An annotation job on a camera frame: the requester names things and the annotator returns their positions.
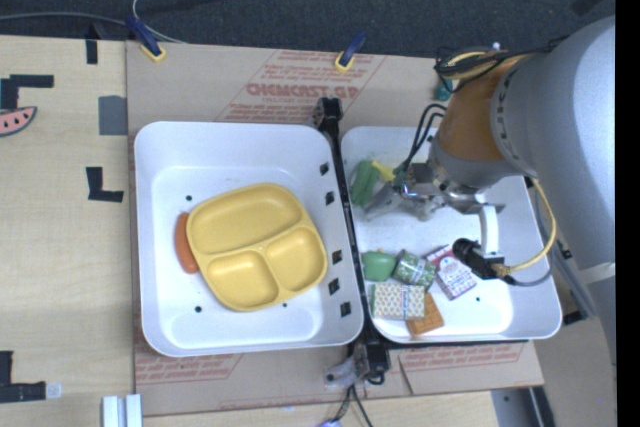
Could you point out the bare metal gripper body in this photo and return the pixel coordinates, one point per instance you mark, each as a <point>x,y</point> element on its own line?
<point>435,192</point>

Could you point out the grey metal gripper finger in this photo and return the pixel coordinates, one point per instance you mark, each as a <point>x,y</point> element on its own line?
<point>384,204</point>
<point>425,211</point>

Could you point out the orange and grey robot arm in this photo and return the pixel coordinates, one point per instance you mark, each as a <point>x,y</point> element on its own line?
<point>560,125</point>

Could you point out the green and yellow corn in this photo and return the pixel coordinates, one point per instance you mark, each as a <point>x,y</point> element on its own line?
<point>362,182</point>

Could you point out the green can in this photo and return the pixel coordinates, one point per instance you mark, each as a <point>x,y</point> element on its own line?
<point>412,269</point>

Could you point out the green pepper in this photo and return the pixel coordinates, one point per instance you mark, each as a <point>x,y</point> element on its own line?
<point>376,266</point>

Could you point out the red and white carton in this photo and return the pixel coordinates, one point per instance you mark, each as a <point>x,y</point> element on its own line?
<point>452,275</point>

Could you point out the yellow green patterned packet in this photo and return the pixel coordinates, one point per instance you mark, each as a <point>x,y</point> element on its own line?
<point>397,301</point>

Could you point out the orange biscuit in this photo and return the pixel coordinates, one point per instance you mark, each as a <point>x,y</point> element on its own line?
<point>427,321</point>

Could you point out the white plastic tray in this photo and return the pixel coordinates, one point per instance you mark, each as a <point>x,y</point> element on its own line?
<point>500,305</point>
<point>165,235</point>

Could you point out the yellow divided plate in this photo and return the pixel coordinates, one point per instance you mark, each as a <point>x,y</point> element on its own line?
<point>250,225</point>

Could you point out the orange sausage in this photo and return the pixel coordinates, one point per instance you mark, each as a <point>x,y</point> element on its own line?
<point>183,250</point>

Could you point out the brown cardboard board red print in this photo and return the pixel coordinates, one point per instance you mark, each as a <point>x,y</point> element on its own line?
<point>200,85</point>

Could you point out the pink watermelon slice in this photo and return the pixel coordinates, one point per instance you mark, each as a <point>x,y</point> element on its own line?
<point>15,120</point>

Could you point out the black cylinder on white bracket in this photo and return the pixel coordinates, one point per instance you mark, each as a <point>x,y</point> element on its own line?
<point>480,255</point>

